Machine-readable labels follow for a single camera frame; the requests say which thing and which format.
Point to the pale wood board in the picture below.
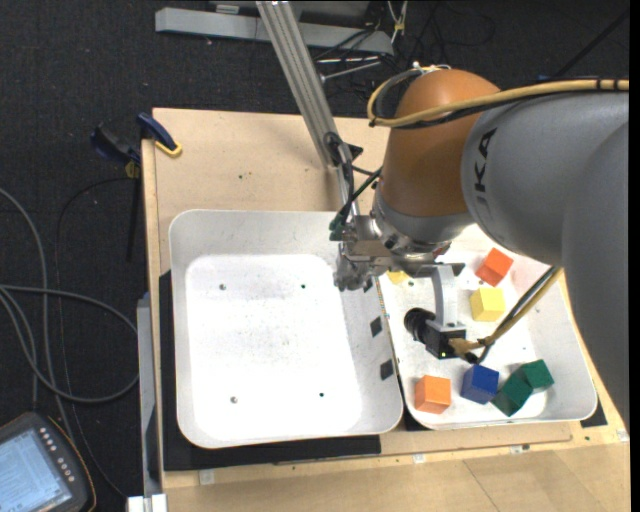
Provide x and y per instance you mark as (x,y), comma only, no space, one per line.
(240,160)

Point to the green cube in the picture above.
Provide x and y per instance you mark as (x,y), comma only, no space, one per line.
(511,395)
(539,374)

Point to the blue cube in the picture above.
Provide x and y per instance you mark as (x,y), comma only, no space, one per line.
(479,384)

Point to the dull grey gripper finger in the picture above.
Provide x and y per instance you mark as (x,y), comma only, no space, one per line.
(364,279)
(344,276)

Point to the white plastic tray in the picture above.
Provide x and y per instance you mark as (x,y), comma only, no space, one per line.
(520,345)
(270,330)

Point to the black cylinder on white bracket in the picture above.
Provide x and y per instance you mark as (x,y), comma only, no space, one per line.
(440,330)

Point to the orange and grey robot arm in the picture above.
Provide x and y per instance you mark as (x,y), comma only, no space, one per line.
(530,170)

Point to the yellow cube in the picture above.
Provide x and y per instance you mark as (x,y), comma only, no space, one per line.
(397,277)
(487,304)

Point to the orange cube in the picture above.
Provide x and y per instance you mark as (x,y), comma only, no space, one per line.
(432,395)
(494,267)

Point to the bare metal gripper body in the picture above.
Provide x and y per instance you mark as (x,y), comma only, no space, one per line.
(367,247)

